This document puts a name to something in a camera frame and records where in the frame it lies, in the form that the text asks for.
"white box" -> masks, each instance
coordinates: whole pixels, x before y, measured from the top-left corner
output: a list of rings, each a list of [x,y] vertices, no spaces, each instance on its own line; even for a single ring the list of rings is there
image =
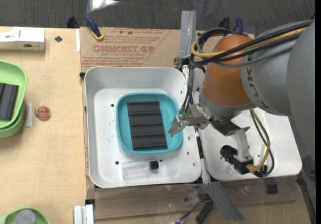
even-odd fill
[[[0,49],[44,51],[45,29],[13,27],[0,33]]]

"green container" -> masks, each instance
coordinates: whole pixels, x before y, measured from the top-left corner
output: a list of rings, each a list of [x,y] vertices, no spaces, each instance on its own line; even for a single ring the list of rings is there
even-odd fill
[[[36,215],[36,224],[51,224],[39,209],[31,206],[21,207],[3,215],[0,217],[0,224],[16,224],[17,214],[22,210],[31,210]]]
[[[3,129],[17,121],[24,102],[27,75],[22,67],[8,61],[0,60],[0,83],[17,85],[19,87],[12,119],[10,121],[0,120],[0,129]]]

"yellow cable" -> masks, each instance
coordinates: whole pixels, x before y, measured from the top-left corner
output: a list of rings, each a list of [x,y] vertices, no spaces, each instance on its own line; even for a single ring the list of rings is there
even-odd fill
[[[244,49],[242,49],[242,51],[247,50],[247,49],[251,49],[251,48],[254,48],[254,47],[257,47],[257,46],[260,46],[260,45],[265,45],[265,44],[277,41],[277,40],[282,39],[282,38],[286,38],[286,37],[289,37],[289,36],[292,36],[292,35],[296,35],[298,33],[302,33],[304,30],[306,30],[306,27],[290,31],[290,32],[287,32],[285,34],[282,34],[282,35],[279,35],[279,36],[276,36],[276,37],[272,37],[272,38],[270,38],[268,40],[256,43],[256,44],[248,46],[248,47],[245,47]],[[196,41],[191,46],[191,52],[195,56],[199,56],[199,57],[203,57],[203,58],[204,57],[213,57],[213,56],[216,56],[216,55],[219,55],[219,54],[225,52],[225,51],[221,51],[221,52],[215,52],[215,53],[199,53],[194,49],[195,45],[196,45]]]
[[[261,129],[263,130],[263,132],[264,132],[264,134],[265,134],[265,137],[266,137],[266,143],[267,143],[267,144],[266,144],[266,151],[265,151],[265,154],[264,154],[263,159],[262,159],[262,161],[260,162],[260,164],[257,165],[257,166],[255,166],[255,165],[253,165],[253,164],[248,164],[248,165],[246,165],[246,168],[247,168],[250,172],[254,173],[255,171],[260,170],[260,169],[263,167],[264,162],[266,161],[266,158],[267,158],[267,156],[268,156],[268,154],[269,154],[269,151],[270,151],[270,138],[269,138],[269,135],[268,135],[266,129],[264,128],[262,122],[260,121],[259,117],[256,115],[255,111],[251,109],[250,112],[253,114],[253,116],[255,117],[256,121],[257,121],[258,124],[259,124],[259,126],[260,126]]]

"transparent plastic sheet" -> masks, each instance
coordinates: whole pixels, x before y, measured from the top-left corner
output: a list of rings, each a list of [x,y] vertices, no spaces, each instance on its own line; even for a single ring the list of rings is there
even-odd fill
[[[162,29],[165,32],[164,34],[153,34],[161,37],[160,40],[162,40],[167,36],[166,30],[172,29],[172,32],[178,31],[175,33],[175,37],[179,39],[182,14],[179,9],[116,1],[89,0],[87,13],[99,26],[115,28],[114,31],[118,35],[130,37],[135,35],[135,29],[148,29],[149,33],[140,33],[146,37],[146,34],[151,34],[151,29]],[[213,23],[219,21],[215,20],[209,24],[213,19],[209,17],[207,20],[209,22],[204,23],[202,18],[198,17],[197,30],[216,27],[217,25],[213,25]],[[92,39],[90,32],[83,33],[81,37],[81,48],[88,52],[88,48],[92,46],[86,42],[86,40]],[[148,46],[157,47],[155,44],[143,44],[143,46],[146,46],[147,49]],[[175,53],[174,56],[178,56],[178,46]],[[162,64],[164,63],[159,62],[160,67],[170,67],[172,63],[167,63],[166,66]],[[97,63],[97,66],[104,65],[104,63]],[[82,71],[86,72],[91,67],[93,66],[82,65]],[[86,113],[84,113],[84,123],[85,129],[87,129]],[[85,145],[86,156],[88,157],[87,139],[86,137]],[[303,192],[304,185],[300,175],[226,181],[221,182],[221,184],[244,218],[240,223],[279,223],[284,220],[289,223],[309,223],[309,210],[305,200],[306,193]],[[95,220],[97,223],[174,223],[175,221],[178,221],[177,223],[183,223],[183,221],[185,223],[196,223],[196,217],[201,212],[206,199],[208,199],[202,186],[199,181],[196,181],[195,183],[182,184],[99,188],[91,181],[87,169],[86,199],[89,203],[95,204]],[[212,221],[218,223],[222,221],[224,223],[239,222],[233,220],[233,213],[228,217],[222,213],[219,207],[222,206],[213,206],[204,223]]]

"stack of green bowls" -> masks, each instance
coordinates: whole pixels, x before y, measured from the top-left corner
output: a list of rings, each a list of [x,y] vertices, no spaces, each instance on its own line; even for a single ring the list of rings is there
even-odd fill
[[[6,138],[18,132],[23,124],[27,75],[22,67],[11,62],[0,60],[0,83],[18,86],[17,98],[11,120],[0,119],[0,138]]]

